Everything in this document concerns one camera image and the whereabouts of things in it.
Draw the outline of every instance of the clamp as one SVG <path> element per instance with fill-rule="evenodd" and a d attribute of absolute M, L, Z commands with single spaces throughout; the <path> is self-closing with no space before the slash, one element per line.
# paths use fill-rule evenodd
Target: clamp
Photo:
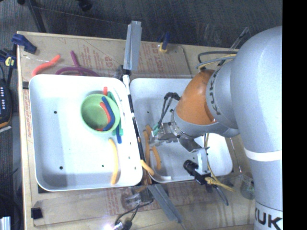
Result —
<path fill-rule="evenodd" d="M 37 47 L 35 47 L 32 43 L 29 42 L 28 39 L 25 38 L 24 35 L 15 33 L 11 39 L 11 42 L 15 45 L 24 46 L 24 51 L 35 54 Z"/>
<path fill-rule="evenodd" d="M 7 67 L 10 68 L 6 81 L 8 87 L 10 86 L 13 69 L 17 69 L 17 45 L 24 46 L 24 51 L 29 52 L 31 54 L 35 54 L 37 50 L 37 47 L 30 43 L 29 40 L 27 40 L 25 36 L 21 34 L 15 33 L 11 39 L 11 42 L 13 43 L 12 50 L 0 50 L 0 62 L 3 62 Z"/>
<path fill-rule="evenodd" d="M 158 43 L 160 44 L 159 47 L 159 51 L 162 53 L 166 53 L 167 52 L 167 44 L 169 42 L 169 38 L 170 38 L 170 33 L 169 31 L 167 31 L 166 33 L 163 33 L 157 40 Z"/>

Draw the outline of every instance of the yellow object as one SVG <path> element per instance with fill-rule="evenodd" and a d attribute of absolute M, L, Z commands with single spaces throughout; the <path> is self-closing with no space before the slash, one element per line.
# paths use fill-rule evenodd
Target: yellow object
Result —
<path fill-rule="evenodd" d="M 158 153 L 158 150 L 155 146 L 152 147 L 152 151 L 154 152 L 154 157 L 155 157 L 155 160 L 156 160 L 156 167 L 157 167 L 157 170 L 160 170 L 161 169 L 161 159 L 160 159 L 160 156 L 159 156 L 159 153 Z"/>
<path fill-rule="evenodd" d="M 146 125 L 146 131 L 147 131 L 148 136 L 150 136 L 152 133 L 152 128 L 149 125 Z"/>
<path fill-rule="evenodd" d="M 150 166 L 145 163 L 145 161 L 143 159 L 140 160 L 141 161 L 141 166 L 146 170 L 148 171 L 148 173 L 151 175 L 151 176 L 154 176 L 154 170 L 152 168 L 150 168 Z"/>
<path fill-rule="evenodd" d="M 13 66 L 13 65 L 14 65 L 14 62 L 15 62 L 15 61 L 12 59 L 12 57 L 9 56 L 9 57 L 7 57 L 7 59 L 5 60 L 5 65 L 6 65 L 7 67 Z"/>
<path fill-rule="evenodd" d="M 117 148 L 112 138 L 110 138 L 109 143 L 113 148 L 113 155 L 114 155 L 114 170 L 111 178 L 111 184 L 114 185 L 116 183 L 117 173 L 118 173 L 118 156 L 117 156 Z"/>
<path fill-rule="evenodd" d="M 159 47 L 160 52 L 166 53 L 167 49 L 162 49 L 162 46 L 163 46 L 163 43 L 160 44 L 160 47 Z"/>
<path fill-rule="evenodd" d="M 209 139 L 209 133 L 205 134 L 205 142 L 204 142 L 204 146 L 207 147 L 208 146 L 208 139 Z M 221 183 L 217 178 L 216 176 L 214 175 L 214 173 L 212 172 L 212 169 L 210 167 L 210 164 L 209 164 L 209 160 L 207 159 L 207 165 L 208 165 L 208 169 L 210 170 L 210 173 L 211 173 L 211 177 L 206 177 L 205 178 L 205 181 L 210 184 L 210 185 L 217 185 L 217 186 L 221 186 L 231 192 L 234 192 L 235 190 L 223 183 Z"/>
<path fill-rule="evenodd" d="M 223 188 L 225 188 L 225 189 L 227 189 L 227 190 L 229 190 L 229 191 L 231 191 L 231 192 L 234 192 L 234 191 L 235 191 L 233 188 L 231 188 L 231 187 L 229 187 L 229 186 L 227 186 L 227 185 L 225 185 L 225 184 L 223 184 L 223 183 L 221 183 L 221 182 L 219 182 L 219 181 L 216 181 L 216 180 L 214 180 L 214 179 L 211 178 L 211 177 L 206 177 L 205 180 L 206 180 L 206 182 L 207 182 L 208 184 L 210 184 L 210 185 L 221 186 L 221 187 L 223 187 Z"/>

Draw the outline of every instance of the cable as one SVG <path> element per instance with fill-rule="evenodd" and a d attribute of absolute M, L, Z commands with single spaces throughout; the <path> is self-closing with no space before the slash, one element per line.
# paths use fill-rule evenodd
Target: cable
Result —
<path fill-rule="evenodd" d="M 1 70 L 1 77 L 4 79 L 4 71 L 3 71 L 3 68 L 2 68 L 1 64 L 0 64 L 0 70 Z"/>
<path fill-rule="evenodd" d="M 204 55 L 213 55 L 213 54 L 236 54 L 237 51 L 208 51 L 208 52 L 203 52 L 203 53 L 200 53 L 198 54 L 197 58 L 198 58 L 198 61 L 200 63 L 202 63 L 201 61 L 201 56 L 204 56 Z"/>
<path fill-rule="evenodd" d="M 235 56 L 228 56 L 228 57 L 221 57 L 221 58 L 217 58 L 217 59 L 207 60 L 207 61 L 204 61 L 202 63 L 197 64 L 195 66 L 195 69 L 200 69 L 201 67 L 208 65 L 208 64 L 211 64 L 211 63 L 214 63 L 216 61 L 228 60 L 228 59 L 234 59 L 234 58 L 235 58 Z"/>
<path fill-rule="evenodd" d="M 1 200 L 1 202 L 3 202 L 5 205 L 7 205 L 7 203 L 9 202 L 10 205 L 13 205 L 14 209 L 17 210 L 18 219 L 17 219 L 13 224 L 11 223 L 11 228 L 12 228 L 12 229 L 15 229 L 15 228 L 13 228 L 13 227 L 14 227 L 16 224 L 18 224 L 18 225 L 17 225 L 17 230 L 19 230 L 20 227 L 21 227 L 21 221 L 22 221 L 22 213 L 21 213 L 21 210 L 20 210 L 20 208 L 19 208 L 19 205 L 18 205 L 13 199 L 11 199 L 9 196 L 7 196 L 7 195 L 5 195 L 5 194 L 0 194 L 0 200 Z"/>
<path fill-rule="evenodd" d="M 18 168 L 15 169 L 11 174 L 7 175 L 4 180 L 2 180 L 2 182 L 0 182 L 0 185 L 4 185 L 6 183 L 6 181 L 11 177 L 13 176 L 16 172 L 18 171 Z"/>
<path fill-rule="evenodd" d="M 204 146 L 205 147 L 208 147 L 208 139 L 209 139 L 209 133 L 206 133 L 205 135 L 205 141 L 204 141 Z M 222 182 L 219 181 L 219 179 L 217 179 L 217 177 L 214 175 L 211 167 L 210 167 L 210 163 L 209 163 L 209 160 L 207 159 L 207 165 L 208 165 L 208 169 L 210 170 L 210 173 L 211 173 L 211 176 L 212 177 L 206 177 L 205 180 L 208 184 L 210 185 L 218 185 L 218 186 L 221 186 L 231 192 L 234 192 L 235 190 L 225 184 L 223 184 Z"/>
<path fill-rule="evenodd" d="M 131 219 L 130 219 L 130 221 L 132 221 L 132 219 L 135 217 L 137 211 L 138 211 L 140 208 L 145 207 L 145 206 L 151 204 L 153 201 L 154 201 L 154 199 L 152 199 L 151 201 L 149 201 L 148 203 L 145 203 L 145 204 L 143 204 L 143 205 L 137 205 L 135 208 L 133 208 L 133 209 L 131 209 L 131 210 L 128 210 L 128 211 L 126 211 L 125 213 L 119 215 L 119 216 L 116 218 L 115 226 L 118 224 L 118 221 L 119 221 L 124 215 L 126 215 L 126 214 L 128 214 L 128 213 L 130 213 L 130 212 L 135 211 L 135 212 L 133 213 Z"/>
<path fill-rule="evenodd" d="M 11 83 L 11 79 L 12 79 L 12 74 L 13 74 L 13 68 L 9 68 L 9 73 L 8 73 L 8 78 L 6 80 L 6 86 L 9 88 L 10 87 L 10 83 Z"/>
<path fill-rule="evenodd" d="M 166 101 L 168 100 L 169 97 L 171 99 L 168 101 L 168 104 L 167 104 L 167 106 L 165 108 Z M 163 102 L 163 107 L 162 107 L 162 111 L 161 111 L 161 117 L 160 117 L 158 123 L 155 126 L 153 126 L 153 134 L 154 135 L 156 135 L 158 133 L 158 130 L 159 130 L 160 126 L 161 126 L 162 120 L 163 120 L 164 116 L 166 115 L 166 113 L 168 111 L 168 108 L 170 107 L 173 99 L 179 101 L 180 100 L 180 96 L 176 92 L 175 93 L 168 92 L 164 96 L 164 102 Z"/>

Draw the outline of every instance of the white plastic tray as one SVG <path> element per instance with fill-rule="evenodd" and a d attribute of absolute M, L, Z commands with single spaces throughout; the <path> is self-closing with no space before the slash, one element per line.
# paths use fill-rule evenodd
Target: white plastic tray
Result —
<path fill-rule="evenodd" d="M 97 134 L 84 127 L 81 103 L 107 86 L 119 104 L 124 135 Z M 29 83 L 35 172 L 48 191 L 133 186 L 142 178 L 140 154 L 125 85 L 114 78 L 37 75 Z M 118 149 L 117 183 L 111 184 L 113 150 Z"/>
<path fill-rule="evenodd" d="M 145 141 L 142 131 L 146 125 L 151 127 L 160 119 L 164 96 L 167 92 L 176 92 L 182 95 L 185 87 L 191 79 L 135 79 L 131 82 L 130 93 L 138 130 L 142 140 L 145 153 Z M 177 101 L 173 100 L 169 108 L 174 109 Z M 163 122 L 169 122 L 170 112 L 167 112 Z M 195 139 L 203 147 L 203 137 Z M 208 160 L 211 169 L 216 176 L 227 175 L 232 171 L 233 164 L 224 137 L 217 134 L 210 134 L 208 140 Z M 186 160 L 197 163 L 197 154 L 189 153 L 178 142 L 164 143 L 156 147 L 161 158 L 161 169 L 154 166 L 153 179 L 159 183 L 178 182 L 193 180 L 183 168 Z M 151 153 L 151 164 L 155 165 L 154 155 Z"/>

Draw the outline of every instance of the white wire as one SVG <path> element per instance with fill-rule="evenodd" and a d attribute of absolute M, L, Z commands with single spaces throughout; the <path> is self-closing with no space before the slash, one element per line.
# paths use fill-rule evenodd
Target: white wire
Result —
<path fill-rule="evenodd" d="M 209 64 L 209 63 L 213 63 L 216 61 L 221 61 L 221 60 L 228 60 L 228 59 L 234 59 L 235 56 L 228 56 L 228 57 L 221 57 L 221 58 L 217 58 L 217 59 L 211 59 L 211 60 L 207 60 L 207 61 L 203 61 L 202 63 L 199 63 L 195 66 L 195 69 L 198 69 L 199 67 Z"/>

